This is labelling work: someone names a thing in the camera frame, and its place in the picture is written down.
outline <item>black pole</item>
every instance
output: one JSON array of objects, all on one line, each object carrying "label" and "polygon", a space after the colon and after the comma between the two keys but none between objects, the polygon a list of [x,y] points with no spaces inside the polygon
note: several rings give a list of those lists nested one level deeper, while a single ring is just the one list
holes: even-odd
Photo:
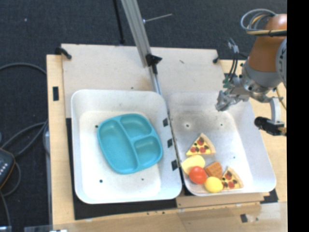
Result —
[{"label": "black pole", "polygon": [[118,23],[119,33],[120,33],[120,44],[124,44],[125,39],[124,39],[123,31],[122,31],[120,15],[119,15],[118,6],[117,6],[117,0],[112,0],[112,1],[113,1],[115,12],[116,12],[116,18],[117,18],[117,23]]}]

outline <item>dark background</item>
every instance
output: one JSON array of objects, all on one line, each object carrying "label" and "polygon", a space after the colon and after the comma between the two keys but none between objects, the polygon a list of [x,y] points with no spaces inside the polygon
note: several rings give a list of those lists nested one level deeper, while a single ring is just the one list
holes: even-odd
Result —
[{"label": "dark background", "polygon": [[[120,0],[125,45],[134,45]],[[217,49],[231,59],[224,46],[232,37],[239,50],[249,53],[255,38],[239,25],[249,10],[264,8],[287,13],[287,0],[138,0],[144,19],[172,13],[146,23],[151,47]],[[63,43],[119,44],[112,0],[0,0],[0,66],[25,62],[46,70],[46,54]],[[0,146],[20,130],[47,119],[46,76],[18,64],[0,70]],[[39,131],[24,133],[6,150],[18,152]],[[45,225],[48,220],[46,158],[42,137],[16,161],[22,171],[18,189],[5,197],[13,231]],[[18,179],[13,171],[3,193]],[[7,224],[0,199],[0,225]]]}]

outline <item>blue plate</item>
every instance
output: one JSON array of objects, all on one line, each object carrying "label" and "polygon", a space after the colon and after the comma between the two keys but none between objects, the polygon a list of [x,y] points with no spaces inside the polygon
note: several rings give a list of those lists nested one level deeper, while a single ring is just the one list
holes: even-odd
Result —
[{"label": "blue plate", "polygon": [[163,154],[155,129],[139,114],[125,114],[103,121],[97,136],[108,164],[119,174],[149,168]]}]

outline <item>toy food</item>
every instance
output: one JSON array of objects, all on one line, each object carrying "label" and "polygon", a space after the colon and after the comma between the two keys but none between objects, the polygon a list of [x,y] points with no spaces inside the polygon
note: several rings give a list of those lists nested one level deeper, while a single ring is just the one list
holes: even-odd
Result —
[{"label": "toy food", "polygon": [[194,141],[186,155],[211,155],[215,154],[216,150],[210,139],[203,133]]},{"label": "toy food", "polygon": [[223,190],[238,189],[243,187],[243,183],[238,174],[228,167],[222,176]]},{"label": "toy food", "polygon": [[215,161],[212,164],[206,166],[205,171],[208,176],[215,176],[219,179],[222,177],[223,174],[222,166],[218,161]]},{"label": "toy food", "polygon": [[205,167],[205,160],[201,155],[193,155],[188,157],[186,160],[184,160],[181,163],[182,169],[183,171],[189,175],[191,168],[193,167],[201,167],[204,168]]},{"label": "toy food", "polygon": [[195,166],[191,168],[189,178],[195,184],[204,184],[207,179],[207,174],[203,168]]},{"label": "toy food", "polygon": [[206,182],[204,183],[204,186],[208,192],[216,193],[223,189],[223,184],[221,179],[210,176],[207,178]]}]

